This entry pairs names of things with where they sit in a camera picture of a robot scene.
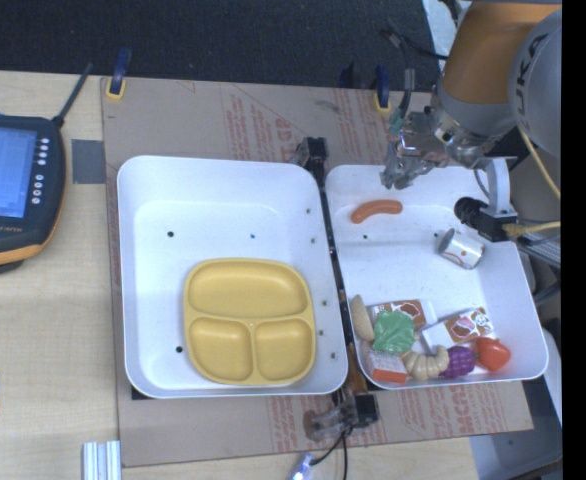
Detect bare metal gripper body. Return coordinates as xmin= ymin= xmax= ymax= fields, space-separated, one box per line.
xmin=395 ymin=111 xmax=499 ymax=171

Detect orange sausage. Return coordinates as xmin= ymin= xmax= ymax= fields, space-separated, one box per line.
xmin=350 ymin=198 xmax=404 ymax=225

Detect small white can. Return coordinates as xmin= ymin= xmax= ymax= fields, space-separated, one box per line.
xmin=434 ymin=227 xmax=486 ymax=270

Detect white plastic tray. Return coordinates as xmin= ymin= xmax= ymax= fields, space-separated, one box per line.
xmin=324 ymin=163 xmax=550 ymax=391
xmin=116 ymin=155 xmax=349 ymax=400

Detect orange and white carton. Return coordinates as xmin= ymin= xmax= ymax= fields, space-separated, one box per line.
xmin=368 ymin=298 xmax=440 ymax=333

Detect beige bread roll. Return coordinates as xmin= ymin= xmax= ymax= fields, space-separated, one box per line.
xmin=348 ymin=294 xmax=376 ymax=343

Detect green lettuce leaf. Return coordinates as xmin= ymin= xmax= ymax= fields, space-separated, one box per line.
xmin=371 ymin=309 xmax=417 ymax=355

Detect white packet with pictures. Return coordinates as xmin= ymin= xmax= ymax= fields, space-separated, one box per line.
xmin=421 ymin=306 xmax=496 ymax=351

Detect beige croissant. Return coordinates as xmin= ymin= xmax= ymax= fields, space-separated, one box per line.
xmin=402 ymin=344 xmax=451 ymax=382

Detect orange and white box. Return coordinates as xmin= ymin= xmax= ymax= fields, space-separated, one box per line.
xmin=360 ymin=342 xmax=410 ymax=385

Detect purple grapes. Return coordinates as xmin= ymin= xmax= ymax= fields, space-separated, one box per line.
xmin=440 ymin=345 xmax=476 ymax=380

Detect orange bell pepper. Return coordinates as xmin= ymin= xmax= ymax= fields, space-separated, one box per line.
xmin=472 ymin=336 xmax=512 ymax=373

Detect yellow divided plate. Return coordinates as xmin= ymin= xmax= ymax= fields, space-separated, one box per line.
xmin=182 ymin=258 xmax=318 ymax=387

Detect brown cardboard board red print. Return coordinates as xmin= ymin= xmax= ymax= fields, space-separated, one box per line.
xmin=99 ymin=76 xmax=535 ymax=469

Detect black block with wires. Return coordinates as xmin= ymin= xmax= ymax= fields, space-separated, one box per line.
xmin=345 ymin=392 xmax=380 ymax=428
xmin=292 ymin=136 xmax=329 ymax=170

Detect black cylinder on white bracket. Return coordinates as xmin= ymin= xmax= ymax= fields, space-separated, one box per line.
xmin=453 ymin=156 xmax=520 ymax=243

